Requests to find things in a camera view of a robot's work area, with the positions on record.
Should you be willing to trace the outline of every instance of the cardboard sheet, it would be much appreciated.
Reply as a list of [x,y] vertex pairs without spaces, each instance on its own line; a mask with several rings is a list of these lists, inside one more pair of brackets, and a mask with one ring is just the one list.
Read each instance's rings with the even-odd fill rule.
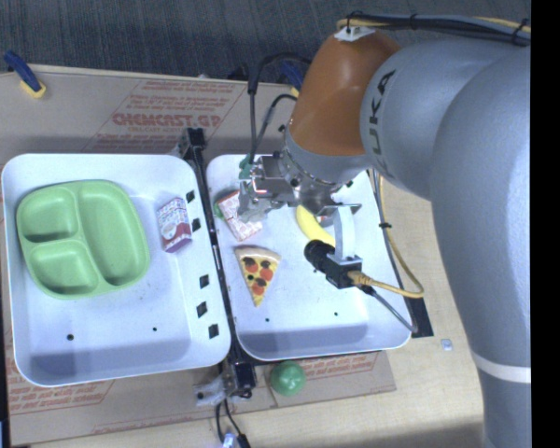
[[[0,173],[11,158],[30,152],[108,152],[165,154],[176,151],[188,127],[202,127],[208,140],[206,162],[223,153],[249,150],[248,96],[244,82],[126,74],[33,66],[47,86],[35,100],[16,74],[0,74]],[[261,118],[273,98],[287,91],[259,85]],[[287,122],[291,105],[278,106],[270,129]],[[260,150],[280,146],[268,131]],[[63,440],[139,427],[156,427],[214,416],[197,407],[193,386],[210,381],[217,369],[174,371],[107,382],[44,388],[19,374],[14,362],[8,296],[4,224],[0,244],[7,384],[14,446]],[[268,385],[272,366],[257,368],[259,384],[237,412],[393,391],[394,378],[384,352],[302,360],[308,377],[299,395],[282,398]]]

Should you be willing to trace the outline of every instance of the toy pizza slice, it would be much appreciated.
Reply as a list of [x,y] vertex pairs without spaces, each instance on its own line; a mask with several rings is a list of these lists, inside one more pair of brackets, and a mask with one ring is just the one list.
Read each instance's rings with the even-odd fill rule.
[[253,303],[258,307],[266,290],[270,288],[282,256],[270,249],[254,246],[237,247],[234,249],[234,255],[241,266],[241,273],[251,292]]

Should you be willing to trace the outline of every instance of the green ball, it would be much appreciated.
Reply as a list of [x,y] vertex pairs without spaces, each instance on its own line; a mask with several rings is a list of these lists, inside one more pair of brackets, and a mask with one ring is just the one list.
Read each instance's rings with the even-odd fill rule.
[[272,388],[285,397],[299,393],[305,386],[306,380],[307,377],[301,365],[291,360],[276,365],[270,375]]

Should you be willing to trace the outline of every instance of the gray carpet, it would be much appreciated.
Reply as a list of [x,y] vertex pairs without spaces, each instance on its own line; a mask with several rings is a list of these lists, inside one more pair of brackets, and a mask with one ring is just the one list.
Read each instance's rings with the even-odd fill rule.
[[[225,78],[279,51],[313,57],[354,10],[520,21],[531,0],[0,0],[0,70],[13,49],[30,63]],[[402,45],[437,37],[393,36]]]

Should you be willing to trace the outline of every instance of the blue clamp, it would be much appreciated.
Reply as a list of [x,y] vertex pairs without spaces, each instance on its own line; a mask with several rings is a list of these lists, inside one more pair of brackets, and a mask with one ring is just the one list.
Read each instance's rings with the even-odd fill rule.
[[34,98],[41,98],[44,95],[46,87],[37,79],[23,58],[10,49],[5,53],[4,61],[21,77],[21,85],[29,94]]
[[290,84],[298,91],[301,90],[303,75],[299,68],[289,62],[280,63],[280,68],[285,77],[287,77]]

